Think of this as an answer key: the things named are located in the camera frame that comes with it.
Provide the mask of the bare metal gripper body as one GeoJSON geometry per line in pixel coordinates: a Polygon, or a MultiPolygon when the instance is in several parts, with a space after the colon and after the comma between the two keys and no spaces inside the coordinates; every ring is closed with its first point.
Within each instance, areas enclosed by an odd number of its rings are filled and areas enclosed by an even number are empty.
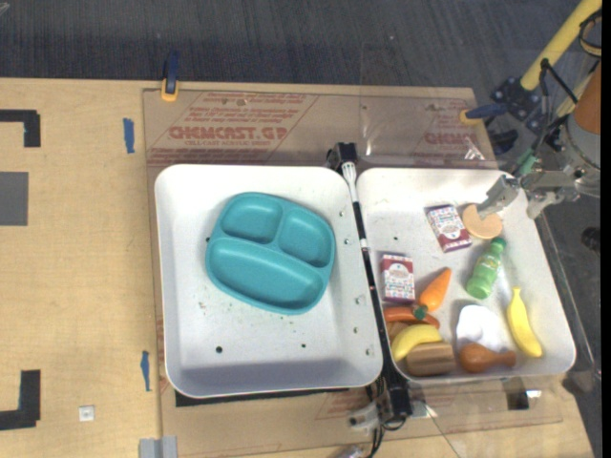
{"type": "Polygon", "coordinates": [[[530,202],[573,201],[600,196],[600,168],[584,164],[545,170],[532,164],[519,167],[520,184],[530,202]]]}

